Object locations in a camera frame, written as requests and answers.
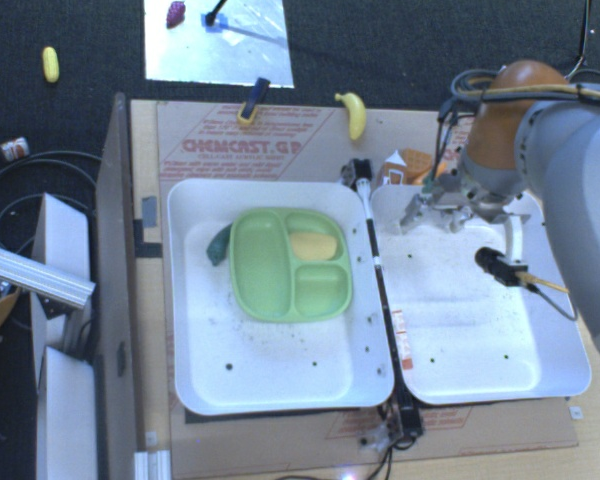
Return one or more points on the black cylinder on white bracket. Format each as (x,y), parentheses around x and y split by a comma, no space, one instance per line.
(497,265)

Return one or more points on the orange biscuit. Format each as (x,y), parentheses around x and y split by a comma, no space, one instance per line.
(417,162)

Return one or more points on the yellow banana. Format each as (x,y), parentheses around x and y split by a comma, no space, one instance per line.
(356,115)

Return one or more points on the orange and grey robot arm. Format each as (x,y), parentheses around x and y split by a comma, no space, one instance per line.
(565,168)

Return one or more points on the green divided plate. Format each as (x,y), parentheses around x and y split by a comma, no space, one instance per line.
(260,268)

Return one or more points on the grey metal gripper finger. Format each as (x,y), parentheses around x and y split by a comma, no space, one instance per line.
(412,213)
(459,220)

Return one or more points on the orange and white carton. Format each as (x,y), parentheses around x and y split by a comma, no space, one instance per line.
(392,170)

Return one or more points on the yellow oval toy food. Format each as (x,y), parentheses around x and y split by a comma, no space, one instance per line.
(50,64)

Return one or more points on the purple grapes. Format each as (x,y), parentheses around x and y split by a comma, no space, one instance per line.
(175,14)

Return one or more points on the dark green toy vegetable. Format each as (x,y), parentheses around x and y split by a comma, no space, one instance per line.
(217,250)

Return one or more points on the yellow oval toy bread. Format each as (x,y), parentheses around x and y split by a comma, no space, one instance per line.
(312,246)

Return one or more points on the white plastic tray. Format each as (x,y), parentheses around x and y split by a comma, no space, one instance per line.
(260,358)
(480,328)

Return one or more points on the thin black and white rod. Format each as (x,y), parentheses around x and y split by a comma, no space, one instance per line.
(380,273)

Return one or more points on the small red and white can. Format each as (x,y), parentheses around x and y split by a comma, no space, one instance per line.
(14,148)

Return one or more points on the brown cardboard board red print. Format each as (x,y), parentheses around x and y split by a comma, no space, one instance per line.
(260,138)

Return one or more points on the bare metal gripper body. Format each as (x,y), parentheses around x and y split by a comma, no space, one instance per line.
(460,195)

